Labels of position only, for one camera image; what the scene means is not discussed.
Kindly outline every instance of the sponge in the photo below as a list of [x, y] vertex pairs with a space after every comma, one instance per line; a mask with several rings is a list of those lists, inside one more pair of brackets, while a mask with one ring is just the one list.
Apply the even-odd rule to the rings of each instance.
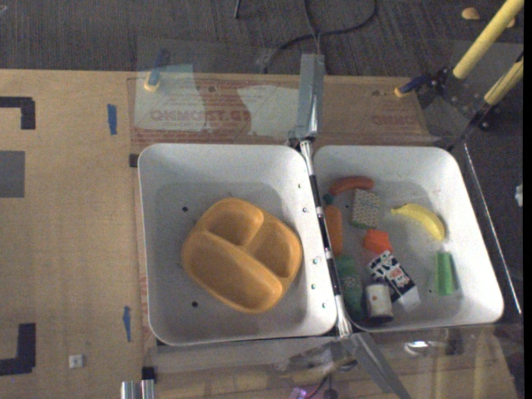
[[381, 199], [369, 190], [355, 190], [352, 199], [351, 224], [361, 229], [376, 229]]

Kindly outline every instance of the wire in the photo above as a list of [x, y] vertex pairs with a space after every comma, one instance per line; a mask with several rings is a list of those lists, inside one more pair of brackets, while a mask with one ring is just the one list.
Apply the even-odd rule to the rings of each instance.
[[304, 0], [303, 4], [304, 4], [304, 9], [305, 9], [305, 18], [307, 20], [307, 24], [308, 24], [308, 28], [310, 29], [310, 33], [309, 34], [304, 34], [304, 35], [299, 36], [299, 37], [295, 37], [295, 38], [293, 38], [291, 40], [288, 40], [287, 42], [281, 44], [279, 47], [277, 47], [277, 49], [273, 52], [272, 55], [270, 55], [270, 58], [266, 62], [266, 66], [264, 67], [264, 73], [266, 73], [268, 71], [268, 63], [271, 62], [271, 60], [273, 59], [273, 56], [276, 53], [278, 53], [278, 52], [280, 52], [282, 50], [285, 50], [285, 49], [293, 46], [296, 43], [303, 42], [303, 41], [309, 40], [309, 39], [313, 39], [314, 43], [316, 45], [316, 52], [318, 54], [321, 54], [321, 39], [322, 39], [322, 37], [334, 36], [334, 35], [339, 35], [339, 34], [347, 34], [349, 32], [356, 31], [357, 29], [362, 28], [364, 25], [366, 25], [368, 22], [370, 22], [372, 20], [372, 18], [377, 14], [377, 0], [371, 0], [371, 6], [370, 6], [370, 9], [368, 11], [368, 14], [360, 22], [358, 22], [358, 23], [356, 23], [354, 25], [351, 25], [350, 27], [347, 27], [347, 28], [338, 28], [338, 29], [333, 29], [333, 30], [330, 30], [330, 31], [322, 32], [322, 31], [319, 31], [317, 29], [317, 27], [313, 23], [312, 16], [311, 16], [311, 10], [310, 10], [310, 0]]
[[313, 392], [305, 396], [305, 399], [312, 399], [313, 397], [315, 397], [318, 394], [318, 392], [322, 389], [322, 387], [325, 385], [325, 382], [327, 381], [328, 378], [331, 378], [331, 376], [330, 375], [325, 376], [322, 379], [322, 381], [319, 383], [319, 385], [313, 390]]

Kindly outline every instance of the green bottle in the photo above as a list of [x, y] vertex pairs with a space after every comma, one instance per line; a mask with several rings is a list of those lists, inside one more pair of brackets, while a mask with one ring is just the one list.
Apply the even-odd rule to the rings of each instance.
[[367, 311], [364, 285], [358, 274], [355, 261], [347, 255], [337, 256], [335, 260], [347, 314], [354, 322], [365, 321]]

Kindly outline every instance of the gray square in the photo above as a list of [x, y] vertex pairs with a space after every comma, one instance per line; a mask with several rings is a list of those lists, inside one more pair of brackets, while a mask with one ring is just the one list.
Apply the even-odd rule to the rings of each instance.
[[0, 150], [0, 198], [24, 198], [26, 153]]

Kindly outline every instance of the wooden surface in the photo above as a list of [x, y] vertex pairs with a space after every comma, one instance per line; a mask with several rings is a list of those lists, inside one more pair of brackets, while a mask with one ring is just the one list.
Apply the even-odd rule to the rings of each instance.
[[[18, 324], [37, 325], [36, 367], [0, 377], [0, 397], [119, 397], [121, 382], [139, 381], [148, 363], [135, 171], [128, 163], [127, 85], [135, 78], [129, 72], [0, 71], [0, 96], [31, 96], [37, 103], [35, 131], [20, 130], [19, 111], [0, 109], [0, 150], [26, 153], [24, 198], [0, 199], [0, 359], [15, 352]], [[117, 109], [117, 135], [110, 133], [108, 104]], [[126, 306], [131, 342], [122, 321]], [[391, 364], [414, 397], [516, 397], [496, 338], [488, 331], [475, 344], [462, 357], [391, 356]], [[86, 365], [69, 369], [72, 354], [84, 354]], [[295, 383], [317, 380], [312, 373], [279, 380], [271, 367], [219, 366], [161, 374], [158, 397], [285, 398]], [[341, 397], [392, 397], [361, 368], [337, 381]]]

